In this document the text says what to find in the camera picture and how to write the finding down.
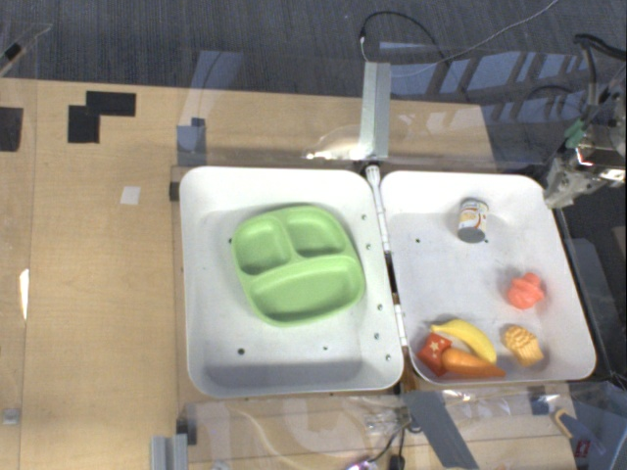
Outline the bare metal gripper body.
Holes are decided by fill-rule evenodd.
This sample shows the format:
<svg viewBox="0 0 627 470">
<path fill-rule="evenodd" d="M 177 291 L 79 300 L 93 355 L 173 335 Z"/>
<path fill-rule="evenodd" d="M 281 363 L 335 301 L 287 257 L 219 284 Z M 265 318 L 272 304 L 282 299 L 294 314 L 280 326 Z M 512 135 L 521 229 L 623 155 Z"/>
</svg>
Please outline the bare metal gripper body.
<svg viewBox="0 0 627 470">
<path fill-rule="evenodd" d="M 575 148 L 577 167 L 612 185 L 626 181 L 626 135 L 618 127 L 590 127 Z"/>
</svg>

